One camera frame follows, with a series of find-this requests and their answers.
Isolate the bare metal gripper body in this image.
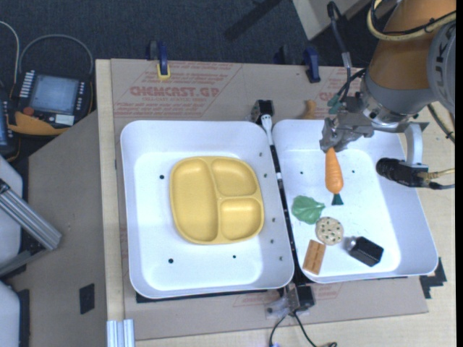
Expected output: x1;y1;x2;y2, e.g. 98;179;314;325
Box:
328;96;413;140

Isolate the orange carrot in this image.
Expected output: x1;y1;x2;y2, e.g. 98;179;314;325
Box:
324;147;345;207

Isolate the thin black and white rod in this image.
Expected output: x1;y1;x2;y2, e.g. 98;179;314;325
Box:
260;113;298;287

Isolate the green lettuce leaf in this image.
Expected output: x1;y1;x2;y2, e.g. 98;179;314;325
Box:
291;194;326;226

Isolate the white plastic tray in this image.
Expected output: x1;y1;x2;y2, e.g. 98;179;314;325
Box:
271;118;440;285
119;119;295;300

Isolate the beige biscuit with dark chips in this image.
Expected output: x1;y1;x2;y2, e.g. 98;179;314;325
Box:
315;216;344;246

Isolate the black bottle with silver cap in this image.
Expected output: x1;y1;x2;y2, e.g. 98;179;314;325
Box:
341;235;385;268

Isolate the orange rectangular cracker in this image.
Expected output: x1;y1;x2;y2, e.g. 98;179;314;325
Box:
302;239;327;276

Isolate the brown cardboard board, red print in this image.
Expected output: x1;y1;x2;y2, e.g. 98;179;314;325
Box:
110;58;430;341

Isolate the yellow divided plate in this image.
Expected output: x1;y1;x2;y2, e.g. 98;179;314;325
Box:
169;155;265;246

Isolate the black cylinder on white bracket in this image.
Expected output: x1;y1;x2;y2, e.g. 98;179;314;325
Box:
375;121;430;188

